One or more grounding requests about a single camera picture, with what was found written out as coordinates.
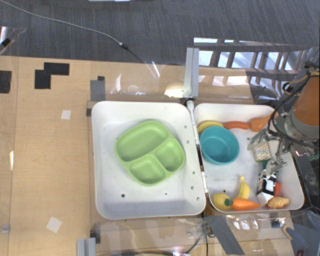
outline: green plate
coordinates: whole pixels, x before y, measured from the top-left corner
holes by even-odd
[[[144,186],[164,181],[186,162],[185,152],[175,136],[154,120],[123,133],[116,140],[115,153],[127,172]]]

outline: wooden surface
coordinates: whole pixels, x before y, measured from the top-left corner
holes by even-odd
[[[35,70],[43,70],[44,62],[69,63],[70,74],[52,75],[51,89],[34,89]],[[90,80],[105,76],[106,93],[123,94],[123,99],[144,92],[146,96],[141,99],[158,100],[168,85],[183,81],[183,67],[160,65],[160,77],[155,70],[150,72],[151,68],[132,63],[0,56],[0,70],[10,70],[16,78],[10,94],[0,94],[0,138],[6,143],[0,147],[0,224],[11,225],[9,235],[0,234],[0,256],[77,255],[77,239],[89,238],[92,219],[99,218],[94,216],[94,196],[90,193],[90,127],[86,116]],[[61,119],[63,110],[71,111],[70,120]],[[13,149],[11,171],[8,154]],[[46,228],[51,217],[62,222],[57,233]],[[105,244],[97,246],[100,251],[165,249],[167,244],[179,243],[188,248],[194,241],[188,239],[183,219],[99,221],[105,221],[104,234],[108,237]],[[262,235],[267,232],[271,237],[271,227],[233,231],[247,255],[263,255],[263,250],[270,255],[292,252],[290,241],[280,230],[272,240]],[[205,255],[203,243],[192,255]],[[216,238],[210,238],[209,243],[209,255],[225,255]]]

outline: metal bracket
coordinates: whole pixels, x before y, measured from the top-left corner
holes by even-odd
[[[96,239],[78,239],[76,242],[77,256],[96,256]]]
[[[187,48],[183,84],[183,97],[194,98],[199,93],[199,49]]]

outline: white square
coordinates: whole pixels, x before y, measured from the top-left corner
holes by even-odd
[[[61,114],[61,119],[70,120],[71,110],[63,110]]]
[[[58,230],[60,229],[61,224],[62,224],[61,220],[58,220],[55,217],[51,217],[48,224],[46,225],[46,228],[54,233],[57,233]]]

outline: teal bowl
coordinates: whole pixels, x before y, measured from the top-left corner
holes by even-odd
[[[200,146],[204,159],[215,165],[230,164],[240,151],[236,136],[220,126],[205,129],[200,136]]]

